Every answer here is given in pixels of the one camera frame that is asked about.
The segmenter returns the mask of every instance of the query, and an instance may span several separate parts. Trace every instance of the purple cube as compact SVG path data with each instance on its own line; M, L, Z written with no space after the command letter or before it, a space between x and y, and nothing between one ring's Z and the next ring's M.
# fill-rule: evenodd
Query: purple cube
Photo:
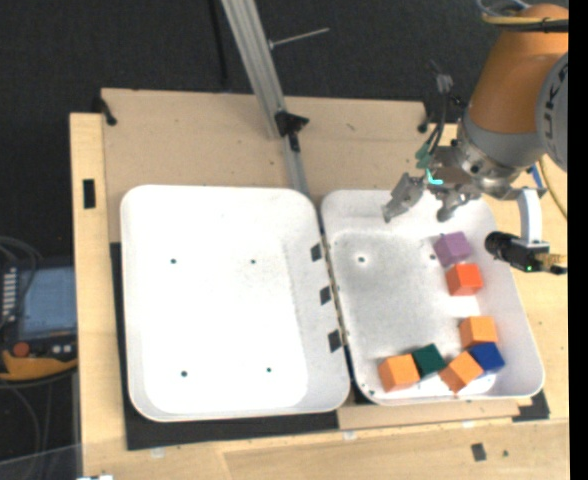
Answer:
M465 233L456 231L442 235L434 244L434 252L441 265L447 267L463 261L472 254L472 249L465 238Z

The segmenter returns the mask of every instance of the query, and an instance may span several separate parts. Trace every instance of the black carpet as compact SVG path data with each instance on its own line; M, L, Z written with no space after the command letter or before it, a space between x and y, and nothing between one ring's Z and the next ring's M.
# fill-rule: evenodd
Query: black carpet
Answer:
M274 50L286 95L423 100L434 90L432 59L466 99L497 37L475 0L256 2L273 41L330 29ZM68 116L91 111L102 87L250 92L218 0L215 8L226 80L208 0L0 0L1 235L45 256L72 253ZM23 391L47 423L40 445L72 444L69 380ZM0 460L35 444L24 404L0 391Z

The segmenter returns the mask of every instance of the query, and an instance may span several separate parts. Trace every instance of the block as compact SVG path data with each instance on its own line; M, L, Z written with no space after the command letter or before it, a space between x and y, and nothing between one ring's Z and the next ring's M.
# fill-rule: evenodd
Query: block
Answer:
M386 392L408 388L421 380L412 354L387 357L378 365L378 374Z
M450 295L474 295L483 288L483 278L476 263L457 263L445 273Z
M465 233L456 231L442 235L434 244L434 252L443 267L449 267L454 263L461 263L470 254L470 247Z
M458 393L483 373L481 365L469 351L465 350L452 359L438 374L454 393Z
M505 360L495 342L474 345L468 352L485 373L496 372L505 366Z
M481 343L497 343L496 324L491 316L468 316L458 326L463 348Z
M412 357L416 363L416 368L421 378L424 378L432 373L438 372L445 368L446 363L441 356L441 353L436 348L434 343L430 343L425 347L419 348L412 352Z

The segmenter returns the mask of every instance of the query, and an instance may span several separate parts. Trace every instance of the metal pole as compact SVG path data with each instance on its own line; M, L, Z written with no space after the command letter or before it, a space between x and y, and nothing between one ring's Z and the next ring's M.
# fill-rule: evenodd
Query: metal pole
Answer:
M254 0L221 0L221 2L250 84L265 116L268 132L270 136L281 139L276 124L276 114L287 109L256 3ZM285 164L292 188L309 195L300 152L294 151L291 142L287 139L283 140L283 144Z

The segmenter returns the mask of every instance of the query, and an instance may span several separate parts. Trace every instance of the wooden table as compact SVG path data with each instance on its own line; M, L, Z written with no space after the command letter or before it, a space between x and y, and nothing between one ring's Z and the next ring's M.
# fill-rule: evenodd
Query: wooden table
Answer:
M142 183L286 187L280 139L267 135L253 95L104 89L118 123L70 116L83 473L121 479L569 478L568 278L514 271L543 360L549 418L513 420L532 399L359 405L339 430L129 451L117 351L109 244L118 205ZM419 102L286 98L307 117L300 134L312 200L336 189L391 190L424 136ZM444 140L454 137L449 125ZM567 204L567 175L546 162ZM533 185L523 175L517 185ZM94 194L94 200L88 195ZM515 203L487 199L498 229L519 234ZM567 252L567 223L542 201L543 236ZM473 445L485 459L475 458Z

